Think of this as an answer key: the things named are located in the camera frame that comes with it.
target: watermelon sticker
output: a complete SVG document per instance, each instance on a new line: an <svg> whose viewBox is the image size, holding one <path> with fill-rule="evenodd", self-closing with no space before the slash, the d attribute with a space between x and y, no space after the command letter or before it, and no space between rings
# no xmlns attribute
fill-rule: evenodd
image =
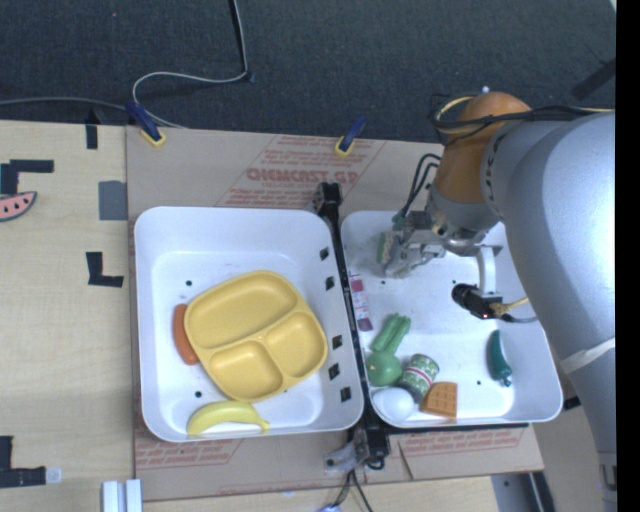
<svg viewBox="0 0 640 512"><path fill-rule="evenodd" d="M0 197L0 222L19 217L25 213L36 200L37 192L21 192Z"/></svg>

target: black cable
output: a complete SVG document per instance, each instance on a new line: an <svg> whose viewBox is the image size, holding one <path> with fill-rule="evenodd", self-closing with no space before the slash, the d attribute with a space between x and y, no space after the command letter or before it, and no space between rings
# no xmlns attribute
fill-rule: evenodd
<svg viewBox="0 0 640 512"><path fill-rule="evenodd" d="M358 489L358 493L360 494L360 498L362 498L362 502L364 503L364 506L366 507L368 512L373 512L373 509L371 508L371 505L369 504L369 501L367 500L367 497L364 495L364 491L362 490L362 487L360 486L360 483L358 482L358 478L356 477L356 470L352 469L351 471L349 471L349 473L347 474L347 478L344 482L344 484L342 485L342 489L340 489L340 493L338 494L338 497L335 499L335 501L329 505L329 509L332 509L334 507L339 506L341 503L344 502L344 500L347 499L347 496L349 496L349 491L351 489L351 480L353 479L353 483L356 486L356 489Z"/></svg>
<svg viewBox="0 0 640 512"><path fill-rule="evenodd" d="M452 134L455 134L455 130L457 129L479 125L477 128L472 129L469 132L464 132L445 144L446 146L449 146L451 144L454 144L458 140L462 140L477 134L478 132L484 130L494 123L505 121L571 121L578 117L592 115L605 110L606 109L586 109L564 105L550 105L530 109L525 112L488 115L481 118L468 119L464 121L442 121L438 117L439 115L441 115L441 109L438 109L431 112L429 121L436 128L436 130L438 130L438 132L449 131Z"/></svg>
<svg viewBox="0 0 640 512"><path fill-rule="evenodd" d="M411 207L411 204L413 203L413 201L415 201L416 197L418 197L418 194L424 187L424 184L427 181L427 177L429 176L429 171L431 171L431 169L433 168L438 167L438 164L436 162L429 162L429 164L427 164L426 168L422 172L422 176L421 176L420 172L422 169L422 165L427 160L427 158L433 158L437 162L440 162L440 156L434 153L427 153L426 155L423 155L422 158L420 158L420 161L418 162L416 170L413 174L413 182L411 183L411 188L409 190L409 197L407 198L407 202L398 212L399 215L403 218L406 217L407 213L409 212L409 208Z"/></svg>
<svg viewBox="0 0 640 512"><path fill-rule="evenodd" d="M242 23L240 13L238 12L238 5L235 0L228 0L229 11L231 12L231 21L233 23L234 32L236 35L236 44L238 45L238 51L240 52L240 61L242 63L242 69L246 74L249 73L249 62L247 59L247 51L244 44L244 35L242 31Z"/></svg>
<svg viewBox="0 0 640 512"><path fill-rule="evenodd" d="M378 457L377 460L373 462L367 462L367 467L369 469L373 469L374 471L381 471L384 469L384 457Z"/></svg>
<svg viewBox="0 0 640 512"><path fill-rule="evenodd" d="M511 316L508 313L505 313L504 315L499 317L500 320L504 320L505 322L509 322L512 324L530 324L531 322L537 322L538 321L538 317L537 316L533 316L531 318L516 318L514 316Z"/></svg>
<svg viewBox="0 0 640 512"><path fill-rule="evenodd" d="M360 497L362 498L364 506L367 507L368 512L373 512L373 509L371 508L371 505L369 505L369 501L367 501L367 497L364 495L364 491L362 490L362 487L360 487L360 483L356 478L355 470L352 469L350 474L353 474L353 481L355 482L358 492L360 493Z"/></svg>
<svg viewBox="0 0 640 512"><path fill-rule="evenodd" d="M126 112L124 105L118 105L116 103L110 103L108 101L94 100L92 98L81 98L78 96L42 96L35 98L18 98L15 100L1 100L0 107L7 107L10 105L20 105L22 103L52 103L58 101L66 101L73 103L88 103L90 105L99 105L101 107L113 108Z"/></svg>

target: white egg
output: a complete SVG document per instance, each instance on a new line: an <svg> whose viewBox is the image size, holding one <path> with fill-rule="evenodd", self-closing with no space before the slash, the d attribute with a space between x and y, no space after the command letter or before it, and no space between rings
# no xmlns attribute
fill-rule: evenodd
<svg viewBox="0 0 640 512"><path fill-rule="evenodd" d="M417 408L411 393L406 389L389 387L373 394L373 405L390 423L400 423L406 420Z"/></svg>

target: cardboard box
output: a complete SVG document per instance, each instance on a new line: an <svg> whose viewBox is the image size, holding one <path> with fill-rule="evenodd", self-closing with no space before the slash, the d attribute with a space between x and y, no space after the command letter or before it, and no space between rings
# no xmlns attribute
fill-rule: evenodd
<svg viewBox="0 0 640 512"><path fill-rule="evenodd" d="M436 144L356 140L348 159L333 154L337 139L257 133L164 129L151 146L126 130L131 267L131 335L139 369L133 226L154 206L310 208L319 183L340 183L342 217L398 208L420 157ZM138 397L139 381L134 378ZM146 429L136 408L136 478L145 500L336 487L344 475L324 458L347 442L346 432L167 443ZM361 468L367 483L476 476L543 468L530 426L429 431L390 437L382 469Z"/></svg>

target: green cucumber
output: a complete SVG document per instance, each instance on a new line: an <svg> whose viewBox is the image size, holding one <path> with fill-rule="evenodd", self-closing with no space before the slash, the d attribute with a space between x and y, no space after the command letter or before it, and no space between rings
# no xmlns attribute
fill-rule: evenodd
<svg viewBox="0 0 640 512"><path fill-rule="evenodd" d="M502 352L502 340L500 339L500 331L495 330L489 337L487 345L487 359L489 363L489 373L494 380L501 380L505 386L510 386L509 377L513 373L509 363Z"/></svg>
<svg viewBox="0 0 640 512"><path fill-rule="evenodd" d="M404 338L405 334L409 332L410 328L411 318L406 316L400 317L400 323L393 331L393 335L387 343L387 346L384 348L384 351L389 354L395 354L396 350L398 350L398 347L400 346L400 342L402 342L402 338Z"/></svg>
<svg viewBox="0 0 640 512"><path fill-rule="evenodd" d="M401 321L402 319L400 318L400 315L398 313L394 313L389 318L387 318L384 325L382 326L382 330L378 333L376 339L373 340L373 343L371 344L371 350L373 350L374 352L384 350L389 344L389 341L391 341L391 336L393 336L393 333L395 332Z"/></svg>

